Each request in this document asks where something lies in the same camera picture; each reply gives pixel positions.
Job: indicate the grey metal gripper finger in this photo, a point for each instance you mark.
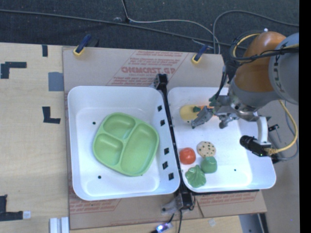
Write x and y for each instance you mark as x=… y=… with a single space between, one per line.
x=202 y=118
x=227 y=121

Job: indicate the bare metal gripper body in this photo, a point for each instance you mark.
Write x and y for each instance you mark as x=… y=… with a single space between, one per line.
x=227 y=107

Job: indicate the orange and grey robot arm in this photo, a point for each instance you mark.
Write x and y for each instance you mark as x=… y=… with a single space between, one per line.
x=257 y=71

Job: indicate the yellow toy fruit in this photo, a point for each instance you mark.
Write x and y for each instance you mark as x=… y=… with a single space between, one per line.
x=187 y=113

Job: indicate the beige spotted biscuit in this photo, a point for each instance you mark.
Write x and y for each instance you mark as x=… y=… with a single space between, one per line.
x=206 y=149

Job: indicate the thin black rod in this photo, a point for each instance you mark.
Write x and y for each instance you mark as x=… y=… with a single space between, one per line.
x=173 y=132

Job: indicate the white plastic tray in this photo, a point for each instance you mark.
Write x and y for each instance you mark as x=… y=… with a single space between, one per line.
x=230 y=159
x=87 y=178

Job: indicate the red tomato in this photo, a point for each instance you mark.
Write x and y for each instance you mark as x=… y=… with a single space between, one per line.
x=187 y=155

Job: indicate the green toy pepper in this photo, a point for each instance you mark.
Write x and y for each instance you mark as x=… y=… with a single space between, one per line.
x=209 y=165

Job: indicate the green leafy toy vegetable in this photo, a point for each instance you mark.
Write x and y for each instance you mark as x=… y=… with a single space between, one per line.
x=195 y=176

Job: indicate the green divided plate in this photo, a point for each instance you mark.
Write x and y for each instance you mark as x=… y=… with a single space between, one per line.
x=136 y=149

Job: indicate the brown cardboard board red print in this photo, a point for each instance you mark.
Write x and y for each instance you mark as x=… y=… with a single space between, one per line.
x=102 y=67

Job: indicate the black cylinder on white bracket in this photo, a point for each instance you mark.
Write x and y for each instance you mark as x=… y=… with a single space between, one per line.
x=252 y=144

